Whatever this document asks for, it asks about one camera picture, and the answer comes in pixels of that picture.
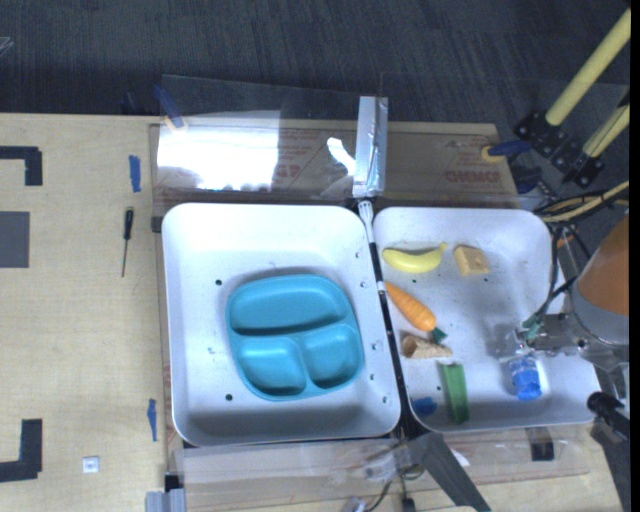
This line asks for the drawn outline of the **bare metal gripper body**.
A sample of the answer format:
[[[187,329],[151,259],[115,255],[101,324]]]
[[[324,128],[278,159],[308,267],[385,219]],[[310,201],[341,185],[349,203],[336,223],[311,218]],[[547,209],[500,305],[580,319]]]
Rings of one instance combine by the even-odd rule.
[[[520,341],[530,351],[574,354],[584,347],[579,323],[569,313],[535,313],[522,323]]]

